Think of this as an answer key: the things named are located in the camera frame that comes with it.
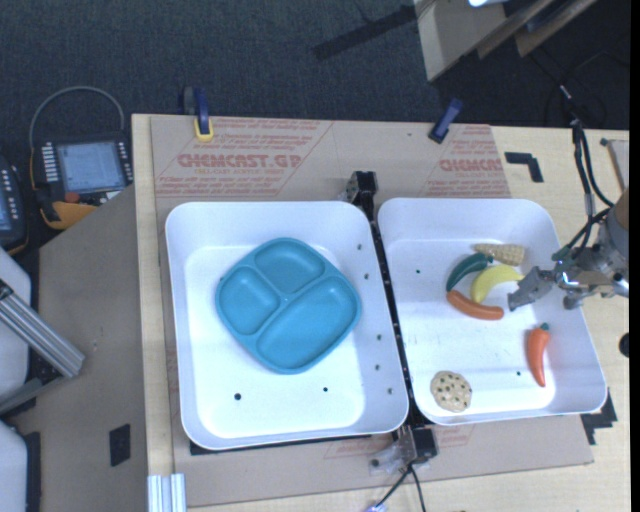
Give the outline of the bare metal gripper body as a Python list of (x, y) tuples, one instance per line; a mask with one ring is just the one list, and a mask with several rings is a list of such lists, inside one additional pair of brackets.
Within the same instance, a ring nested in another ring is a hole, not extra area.
[(554, 273), (566, 299), (629, 297), (629, 253), (615, 245), (563, 247), (553, 255)]

